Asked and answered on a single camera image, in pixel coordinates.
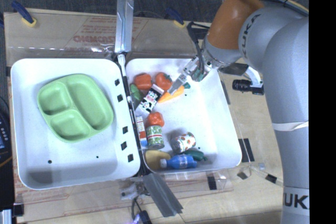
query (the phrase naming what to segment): white tape band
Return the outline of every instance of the white tape band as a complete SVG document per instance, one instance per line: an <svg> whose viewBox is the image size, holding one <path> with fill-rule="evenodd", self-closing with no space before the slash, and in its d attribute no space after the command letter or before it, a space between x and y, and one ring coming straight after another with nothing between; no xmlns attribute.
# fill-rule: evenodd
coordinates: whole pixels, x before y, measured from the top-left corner
<svg viewBox="0 0 336 224"><path fill-rule="evenodd" d="M289 122L289 123L272 123L272 126L275 131L290 132L296 129L308 127L309 121Z"/></svg>

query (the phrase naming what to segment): tomato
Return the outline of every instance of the tomato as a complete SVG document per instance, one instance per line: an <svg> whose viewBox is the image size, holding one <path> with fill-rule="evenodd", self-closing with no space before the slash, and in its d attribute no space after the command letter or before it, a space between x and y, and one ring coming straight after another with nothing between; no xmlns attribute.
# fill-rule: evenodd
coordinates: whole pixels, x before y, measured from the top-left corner
<svg viewBox="0 0 336 224"><path fill-rule="evenodd" d="M160 112L152 112L148 115L148 117L146 118L146 125L147 126L154 126L154 125L159 125L161 127L163 127L164 125L164 120L163 120L163 116Z"/></svg>
<svg viewBox="0 0 336 224"><path fill-rule="evenodd" d="M134 77L134 84L139 90L148 91L152 87L152 77L147 73Z"/></svg>
<svg viewBox="0 0 336 224"><path fill-rule="evenodd" d="M163 72L160 72L155 76L155 83L165 91L173 85L173 81L170 76Z"/></svg>

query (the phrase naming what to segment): tin can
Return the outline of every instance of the tin can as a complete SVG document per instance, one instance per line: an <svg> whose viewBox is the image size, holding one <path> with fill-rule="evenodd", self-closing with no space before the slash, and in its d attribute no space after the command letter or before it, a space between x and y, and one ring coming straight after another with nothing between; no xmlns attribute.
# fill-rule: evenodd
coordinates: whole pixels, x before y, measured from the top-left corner
<svg viewBox="0 0 336 224"><path fill-rule="evenodd" d="M187 151L189 148L196 146L195 136L191 132L179 135L170 141L170 145L175 154Z"/></svg>
<svg viewBox="0 0 336 224"><path fill-rule="evenodd" d="M162 128L153 125L146 128L147 142L149 150L159 150L164 147Z"/></svg>

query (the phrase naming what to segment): green divided tray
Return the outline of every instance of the green divided tray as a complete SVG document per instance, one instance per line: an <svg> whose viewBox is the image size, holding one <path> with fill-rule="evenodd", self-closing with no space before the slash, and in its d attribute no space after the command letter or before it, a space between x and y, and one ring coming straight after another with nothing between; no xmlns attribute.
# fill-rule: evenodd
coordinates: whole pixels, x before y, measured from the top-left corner
<svg viewBox="0 0 336 224"><path fill-rule="evenodd" d="M43 86L37 103L52 132L64 142L78 142L105 130L113 109L96 82L72 74Z"/></svg>

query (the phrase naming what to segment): plastic bottle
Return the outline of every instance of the plastic bottle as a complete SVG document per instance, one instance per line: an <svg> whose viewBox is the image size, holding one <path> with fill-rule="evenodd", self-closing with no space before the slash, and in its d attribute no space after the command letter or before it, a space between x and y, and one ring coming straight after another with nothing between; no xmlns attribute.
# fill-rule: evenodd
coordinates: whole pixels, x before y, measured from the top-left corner
<svg viewBox="0 0 336 224"><path fill-rule="evenodd" d="M161 159L160 160L161 168L171 167L174 169L185 169L185 168L195 168L197 162L194 161L193 157L190 155L175 155L171 159Z"/></svg>

